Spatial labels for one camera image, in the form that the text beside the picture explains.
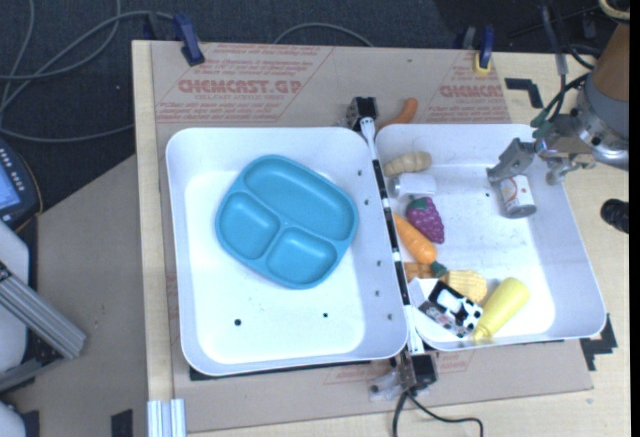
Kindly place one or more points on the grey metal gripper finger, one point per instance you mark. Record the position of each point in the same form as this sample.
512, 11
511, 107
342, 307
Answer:
512, 160
562, 167

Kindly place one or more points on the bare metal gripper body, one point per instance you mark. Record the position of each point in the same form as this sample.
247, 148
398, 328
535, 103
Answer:
567, 137

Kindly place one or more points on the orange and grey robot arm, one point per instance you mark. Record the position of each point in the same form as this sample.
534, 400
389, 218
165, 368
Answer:
615, 60

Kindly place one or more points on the white can orange print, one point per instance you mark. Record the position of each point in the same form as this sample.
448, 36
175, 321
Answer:
517, 197

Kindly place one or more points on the white plastic tray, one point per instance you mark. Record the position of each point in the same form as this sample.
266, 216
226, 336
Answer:
500, 250
280, 325

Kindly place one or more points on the small white bottle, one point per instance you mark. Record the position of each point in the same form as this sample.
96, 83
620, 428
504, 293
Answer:
417, 185

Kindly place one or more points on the beige bread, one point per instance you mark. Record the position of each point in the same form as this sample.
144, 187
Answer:
407, 163

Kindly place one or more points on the purple grapes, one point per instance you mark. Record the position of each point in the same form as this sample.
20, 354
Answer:
426, 220

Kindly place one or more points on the orange sausage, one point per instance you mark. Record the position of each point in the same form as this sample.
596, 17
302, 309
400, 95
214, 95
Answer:
406, 112

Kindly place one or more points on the orange carrot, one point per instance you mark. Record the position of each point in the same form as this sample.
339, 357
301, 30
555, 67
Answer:
415, 240

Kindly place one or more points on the thin black and white rod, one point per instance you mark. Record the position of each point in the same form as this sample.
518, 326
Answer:
384, 195

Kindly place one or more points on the small tan waffle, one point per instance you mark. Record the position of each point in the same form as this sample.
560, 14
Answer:
416, 270

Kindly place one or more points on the yellow squeeze bottle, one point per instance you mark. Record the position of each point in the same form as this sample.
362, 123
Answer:
502, 307

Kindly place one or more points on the black and white carton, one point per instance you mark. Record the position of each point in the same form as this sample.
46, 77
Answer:
450, 307

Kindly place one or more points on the brown cardboard board red print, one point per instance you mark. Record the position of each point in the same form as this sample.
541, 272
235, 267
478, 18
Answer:
300, 90

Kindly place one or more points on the blue divided plate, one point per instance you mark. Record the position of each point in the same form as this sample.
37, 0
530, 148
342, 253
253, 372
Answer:
287, 220

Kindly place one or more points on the black cylinder on white bracket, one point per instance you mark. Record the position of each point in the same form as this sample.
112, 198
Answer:
616, 215

